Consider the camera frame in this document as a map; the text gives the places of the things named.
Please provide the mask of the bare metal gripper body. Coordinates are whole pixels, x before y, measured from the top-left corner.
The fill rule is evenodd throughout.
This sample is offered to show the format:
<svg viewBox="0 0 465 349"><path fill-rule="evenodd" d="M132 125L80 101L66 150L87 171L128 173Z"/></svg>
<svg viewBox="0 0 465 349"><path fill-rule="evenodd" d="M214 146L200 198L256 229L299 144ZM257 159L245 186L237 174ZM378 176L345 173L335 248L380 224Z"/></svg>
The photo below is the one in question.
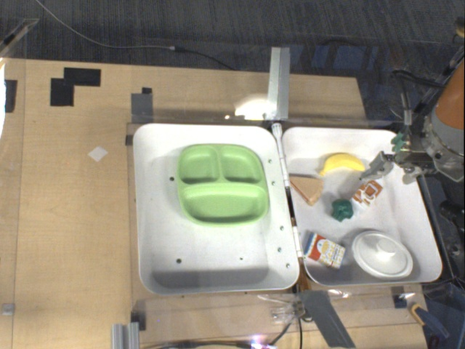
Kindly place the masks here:
<svg viewBox="0 0 465 349"><path fill-rule="evenodd" d="M393 153L410 177L440 173L452 181L464 180L464 155L435 136L396 136Z"/></svg>

